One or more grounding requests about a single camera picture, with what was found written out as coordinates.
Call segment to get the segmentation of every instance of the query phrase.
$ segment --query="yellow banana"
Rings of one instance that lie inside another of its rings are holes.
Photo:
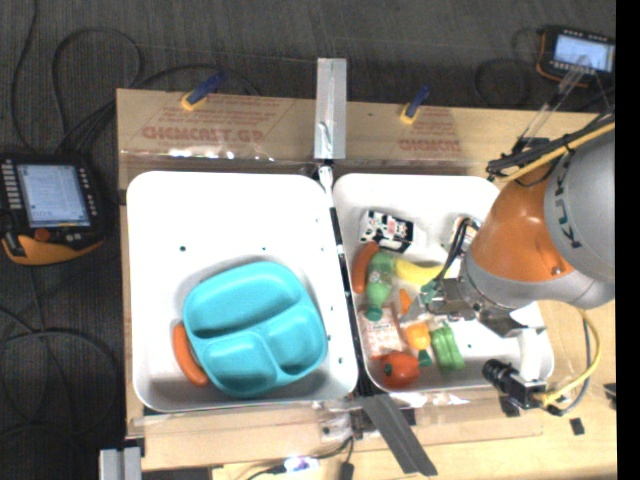
[[[396,275],[403,281],[416,285],[427,284],[440,273],[440,270],[442,270],[442,265],[421,267],[401,258],[396,259]]]

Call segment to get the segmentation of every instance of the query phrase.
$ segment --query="dark gray carpet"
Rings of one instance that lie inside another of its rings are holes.
[[[237,74],[223,92],[314,98],[316,59],[342,57],[353,101],[403,103],[430,84],[434,105],[537,109],[554,87],[534,70],[537,28],[616,35],[616,0],[0,0],[0,17],[0,147],[17,152],[56,150],[134,82],[138,54],[136,86],[163,90],[212,68],[149,77],[207,64]],[[563,107],[604,108],[588,91]],[[115,119],[85,140],[92,123],[64,145],[115,202]],[[27,269],[0,255],[0,308],[0,478],[98,478],[98,450],[124,434],[115,223],[73,262]],[[43,329],[66,334],[29,337]]]

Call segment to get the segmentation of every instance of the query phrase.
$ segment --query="display screen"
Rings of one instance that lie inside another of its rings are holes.
[[[18,177],[31,227],[91,224],[74,166],[23,164]]]
[[[611,73],[615,45],[558,35],[554,59]]]

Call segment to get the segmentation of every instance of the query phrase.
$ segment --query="yellow cable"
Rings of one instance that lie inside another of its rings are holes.
[[[571,382],[569,382],[568,384],[564,385],[561,388],[558,388],[552,391],[545,391],[544,393],[536,393],[533,395],[536,399],[538,399],[542,403],[543,407],[547,407],[551,402],[556,401],[558,398],[563,396],[568,391],[571,391],[576,386],[583,384],[584,381],[587,380],[587,378],[589,378],[593,374],[595,369],[598,367],[598,363],[600,362],[600,357],[602,356],[602,346],[600,343],[600,337],[598,336],[598,330],[596,329],[595,325],[593,325],[593,322],[587,316],[587,313],[583,309],[580,309],[580,308],[575,308],[575,309],[580,313],[583,320],[587,323],[587,326],[591,330],[591,333],[593,334],[593,338],[595,340],[596,353],[589,367],[584,372],[582,372],[582,374],[580,374],[578,377],[573,379]]]
[[[616,123],[615,121],[613,123],[609,123],[605,126],[603,126],[602,128],[598,128],[597,130],[594,130],[590,133],[587,133],[586,135],[583,135],[582,137],[580,137],[579,139],[574,140],[571,143],[571,148],[577,148],[578,146],[581,146],[582,144],[584,144],[585,142],[589,142],[592,139],[595,139],[596,137],[600,137],[600,135],[603,135],[605,133],[607,133],[610,130],[613,130],[616,127]],[[536,167],[539,167],[541,165],[544,165],[546,163],[548,163],[550,160],[553,160],[556,157],[559,157],[560,155],[563,155],[565,153],[565,149],[564,148],[558,148],[554,151],[552,151],[551,153],[548,153],[544,156],[541,156],[540,158],[538,158],[538,160],[536,160],[535,162],[531,162],[530,164],[525,165],[522,169],[517,170],[516,172],[514,172],[513,174],[510,174],[509,176],[502,178],[502,181],[504,181],[505,183],[511,180],[515,180],[516,178],[519,178],[520,176],[533,171]]]

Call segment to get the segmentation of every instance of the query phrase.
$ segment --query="turquoise plate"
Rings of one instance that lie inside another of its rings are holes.
[[[207,376],[235,397],[256,397],[294,382],[327,353],[322,318],[309,294],[293,272],[271,261],[195,286],[183,320]]]

